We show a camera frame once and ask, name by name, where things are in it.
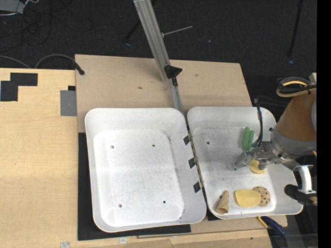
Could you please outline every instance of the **black bracket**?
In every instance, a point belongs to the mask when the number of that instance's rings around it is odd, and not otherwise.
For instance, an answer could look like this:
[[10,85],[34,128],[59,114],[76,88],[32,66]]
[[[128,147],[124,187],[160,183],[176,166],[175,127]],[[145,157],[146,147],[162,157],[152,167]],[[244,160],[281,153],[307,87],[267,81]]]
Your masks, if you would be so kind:
[[182,68],[178,68],[178,67],[173,67],[171,65],[166,65],[164,67],[165,70],[165,74],[167,75],[168,79],[172,79],[172,84],[174,86],[178,86],[178,82],[177,82],[177,75],[180,74],[180,72],[183,70]]

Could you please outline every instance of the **yellow round object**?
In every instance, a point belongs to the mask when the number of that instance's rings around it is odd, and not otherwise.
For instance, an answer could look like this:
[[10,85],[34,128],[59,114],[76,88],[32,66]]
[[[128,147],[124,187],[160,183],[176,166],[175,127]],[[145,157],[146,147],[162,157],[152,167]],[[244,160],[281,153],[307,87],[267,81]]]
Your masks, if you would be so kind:
[[260,170],[259,169],[259,161],[253,159],[250,163],[249,163],[249,169],[251,169],[251,171],[253,173],[257,173],[257,174],[264,174],[265,173],[265,169]]
[[243,208],[257,206],[261,200],[260,193],[251,189],[236,190],[234,194],[238,205]]

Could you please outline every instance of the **wooden tabletop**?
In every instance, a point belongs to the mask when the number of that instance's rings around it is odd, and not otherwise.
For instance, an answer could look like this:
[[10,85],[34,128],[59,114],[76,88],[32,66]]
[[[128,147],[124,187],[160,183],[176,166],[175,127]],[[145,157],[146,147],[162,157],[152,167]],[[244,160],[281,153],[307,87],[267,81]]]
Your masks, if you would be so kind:
[[[93,67],[81,58],[78,62],[86,73]],[[239,76],[237,85],[245,90],[245,102],[250,102],[240,65],[224,66],[236,67],[233,80]],[[272,247],[267,230],[256,218],[202,221],[192,224],[188,235],[132,236],[127,237],[127,244],[119,244],[119,238],[78,241],[78,121],[61,116],[60,104],[60,91],[76,85],[76,72],[1,68],[0,81],[9,81],[11,72],[37,73],[38,86],[19,86],[18,101],[0,102],[2,247],[59,248],[62,242],[69,242],[70,248]],[[225,82],[231,82],[228,76]],[[190,87],[184,85],[182,93]],[[224,91],[240,96],[233,87]],[[287,225],[285,216],[273,219]]]

